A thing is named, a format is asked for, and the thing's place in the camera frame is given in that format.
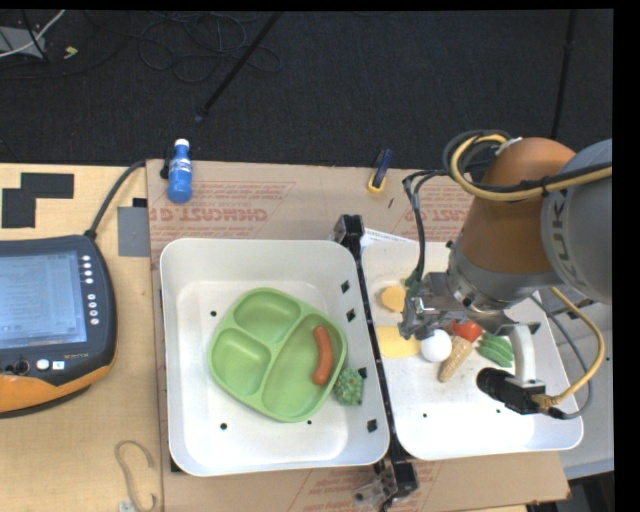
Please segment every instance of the black floor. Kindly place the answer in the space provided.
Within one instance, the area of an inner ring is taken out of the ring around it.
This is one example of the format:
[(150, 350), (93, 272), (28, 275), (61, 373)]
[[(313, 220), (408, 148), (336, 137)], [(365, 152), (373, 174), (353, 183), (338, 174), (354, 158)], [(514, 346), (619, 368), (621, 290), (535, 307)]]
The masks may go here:
[(66, 11), (44, 58), (0, 58), (0, 161), (127, 165), (185, 137), (199, 160), (433, 168), (470, 129), (612, 137), (613, 9), (287, 11), (197, 122), (271, 14)]

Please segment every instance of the yellow object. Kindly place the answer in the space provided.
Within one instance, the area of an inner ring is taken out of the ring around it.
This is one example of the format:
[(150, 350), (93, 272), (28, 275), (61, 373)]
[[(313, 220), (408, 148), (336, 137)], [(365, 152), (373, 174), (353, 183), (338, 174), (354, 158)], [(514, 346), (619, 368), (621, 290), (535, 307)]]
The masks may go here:
[(468, 193), (481, 197), (483, 199), (489, 199), (491, 201), (519, 201), (522, 199), (528, 199), (532, 197), (540, 197), (541, 194), (546, 192), (553, 192), (555, 190), (562, 190), (568, 187), (574, 187), (577, 185), (583, 185), (585, 183), (591, 183), (592, 181), (601, 180), (604, 178), (608, 178), (613, 175), (613, 167), (604, 167), (597, 171), (590, 172), (588, 174), (582, 176), (576, 176), (574, 178), (564, 179), (562, 181), (558, 181), (555, 183), (549, 183), (544, 188), (543, 187), (534, 187), (528, 190), (518, 190), (515, 192), (493, 192), (490, 190), (483, 190), (479, 187), (476, 187), (472, 182), (467, 181), (462, 175), (462, 171), (458, 167), (458, 162), (460, 160), (460, 156), (462, 153), (469, 147), (471, 144), (484, 142), (484, 141), (494, 141), (501, 144), (507, 142), (506, 137), (501, 134), (494, 133), (490, 135), (484, 135), (482, 137), (472, 136), (465, 140), (458, 148), (453, 152), (451, 157), (451, 161), (449, 162), (449, 166), (451, 169), (451, 178), (457, 182), (464, 190)]
[(464, 360), (473, 352), (473, 345), (461, 336), (454, 336), (451, 339), (451, 354), (440, 365), (438, 380), (447, 382), (455, 371), (460, 368)]
[(64, 56), (65, 59), (68, 59), (69, 57), (73, 57), (75, 54), (78, 53), (78, 50), (73, 46), (67, 46), (65, 48), (65, 51), (67, 52), (67, 54)]
[(389, 286), (382, 290), (380, 301), (385, 308), (397, 313), (402, 313), (404, 309), (404, 296), (405, 291), (402, 286)]
[(382, 192), (382, 189), (384, 189), (384, 186), (387, 184), (387, 177), (385, 176), (384, 178), (382, 178), (382, 181), (380, 182), (380, 186), (376, 187), (373, 184), (373, 180), (376, 177), (376, 173), (374, 172), (371, 175), (371, 178), (369, 178), (369, 183), (367, 183), (367, 188), (369, 189), (369, 192), (373, 192), (374, 194), (379, 194), (380, 192)]
[(420, 352), (420, 342), (411, 337), (405, 340), (400, 336), (396, 325), (381, 325), (376, 327), (378, 345), (383, 357), (398, 359), (415, 356)]
[(558, 297), (558, 299), (560, 299), (560, 301), (562, 301), (562, 303), (565, 306), (567, 306), (567, 308), (571, 310), (572, 313), (574, 313), (578, 318), (580, 318), (580, 320), (582, 320), (585, 324), (587, 324), (587, 326), (593, 331), (593, 334), (595, 335), (596, 341), (598, 343), (598, 348), (597, 348), (596, 357), (593, 363), (591, 363), (591, 366), (589, 367), (589, 369), (582, 375), (582, 377), (580, 377), (577, 381), (571, 384), (562, 393), (560, 393), (559, 395), (553, 395), (553, 396), (550, 396), (547, 394), (531, 396), (531, 399), (534, 402), (540, 404), (540, 408), (542, 409), (548, 409), (549, 407), (558, 405), (565, 398), (571, 396), (572, 394), (575, 394), (582, 386), (584, 386), (589, 381), (589, 379), (591, 379), (593, 375), (598, 371), (598, 368), (600, 368), (600, 365), (602, 364), (602, 360), (604, 359), (604, 353), (606, 348), (604, 343), (604, 337), (602, 336), (600, 329), (598, 329), (598, 326), (589, 317), (587, 317), (584, 313), (582, 313), (582, 311), (580, 311), (575, 306), (575, 304), (573, 304), (573, 302), (571, 302), (567, 297), (565, 297), (564, 294), (558, 288), (556, 288), (555, 286), (552, 286), (549, 289), (553, 292), (553, 294), (556, 297)]

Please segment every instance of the black bracket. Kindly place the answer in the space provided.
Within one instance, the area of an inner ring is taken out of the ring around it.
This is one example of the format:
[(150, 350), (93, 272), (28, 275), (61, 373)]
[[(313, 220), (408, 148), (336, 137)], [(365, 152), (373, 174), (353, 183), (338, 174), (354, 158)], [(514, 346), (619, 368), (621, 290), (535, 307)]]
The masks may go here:
[(418, 481), (416, 479), (416, 473), (413, 465), (409, 462), (409, 454), (400, 444), (398, 435), (396, 432), (395, 422), (393, 419), (393, 412), (391, 410), (391, 399), (389, 397), (389, 389), (387, 387), (387, 379), (384, 373), (384, 367), (382, 365), (382, 356), (380, 354), (380, 347), (378, 345), (378, 337), (376, 329), (373, 323), (373, 316), (371, 314), (371, 303), (369, 302), (369, 293), (367, 292), (367, 283), (362, 268), (362, 247), (360, 245), (360, 239), (364, 235), (364, 223), (362, 216), (360, 215), (342, 215), (338, 220), (334, 228), (334, 237), (336, 242), (346, 247), (356, 262), (356, 269), (358, 271), (358, 281), (360, 282), (360, 292), (362, 294), (362, 303), (364, 305), (364, 312), (367, 318), (367, 327), (369, 329), (369, 338), (371, 341), (371, 348), (376, 362), (376, 370), (378, 372), (378, 380), (380, 381), (380, 389), (382, 391), (382, 398), (384, 401), (384, 409), (387, 416), (387, 423), (389, 425), (389, 432), (391, 436), (391, 442), (389, 445), (389, 459), (393, 468), (393, 475), (395, 475), (395, 484), (397, 490), (389, 497), (389, 500), (393, 498), (404, 498), (411, 494), (418, 488)]

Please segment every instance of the yellow cable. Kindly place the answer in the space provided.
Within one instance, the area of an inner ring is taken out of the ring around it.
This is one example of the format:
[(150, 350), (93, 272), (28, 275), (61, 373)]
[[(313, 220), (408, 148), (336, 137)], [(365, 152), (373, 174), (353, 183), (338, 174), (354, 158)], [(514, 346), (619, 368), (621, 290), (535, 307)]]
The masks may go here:
[(577, 185), (591, 183), (592, 181), (604, 179), (612, 175), (612, 167), (605, 167), (604, 169), (600, 169), (598, 171), (585, 174), (583, 176), (569, 178), (567, 180), (559, 181), (556, 183), (549, 183), (544, 188), (535, 187), (529, 190), (519, 190), (516, 192), (493, 192), (490, 190), (483, 190), (481, 188), (476, 187), (475, 185), (473, 185), (473, 183), (467, 181), (464, 178), (464, 176), (462, 176), (462, 173), (458, 168), (458, 159), (460, 158), (460, 155), (473, 142), (486, 142), (486, 141), (495, 141), (502, 144), (506, 142), (507, 139), (503, 135), (499, 135), (499, 134), (485, 135), (482, 137), (469, 137), (466, 141), (460, 144), (460, 146), (458, 146), (458, 148), (454, 151), (453, 156), (451, 157), (451, 162), (450, 162), (451, 177), (454, 179), (454, 181), (456, 181), (468, 193), (483, 199), (489, 199), (492, 201), (518, 201), (522, 199), (529, 199), (531, 197), (537, 197), (541, 195), (545, 191), (545, 189), (547, 192), (553, 192), (555, 190), (562, 190), (568, 187), (574, 187)]
[(584, 386), (587, 381), (593, 377), (593, 375), (598, 371), (600, 364), (602, 364), (602, 360), (604, 359), (604, 351), (605, 351), (605, 343), (604, 337), (602, 333), (589, 318), (587, 318), (582, 311), (580, 311), (569, 299), (567, 299), (560, 290), (558, 290), (555, 286), (552, 286), (550, 290), (554, 293), (556, 297), (558, 297), (565, 306), (567, 306), (572, 313), (574, 313), (577, 317), (579, 317), (587, 326), (593, 331), (598, 341), (598, 352), (596, 357), (589, 367), (589, 369), (584, 373), (582, 377), (580, 377), (577, 381), (571, 384), (566, 390), (564, 390), (559, 395), (550, 396), (550, 395), (533, 395), (531, 399), (536, 403), (540, 404), (542, 409), (548, 409), (553, 405), (557, 405), (566, 399), (569, 395), (574, 394), (578, 391), (582, 386)]

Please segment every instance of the toy sausage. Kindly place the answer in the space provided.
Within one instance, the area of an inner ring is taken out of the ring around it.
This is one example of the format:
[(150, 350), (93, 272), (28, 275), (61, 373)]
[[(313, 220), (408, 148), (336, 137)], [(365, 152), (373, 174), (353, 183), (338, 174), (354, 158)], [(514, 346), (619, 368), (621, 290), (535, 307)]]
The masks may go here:
[(318, 364), (313, 372), (313, 382), (319, 386), (326, 384), (331, 375), (333, 366), (333, 350), (331, 348), (331, 337), (326, 327), (318, 325), (313, 330), (313, 337), (318, 345)]

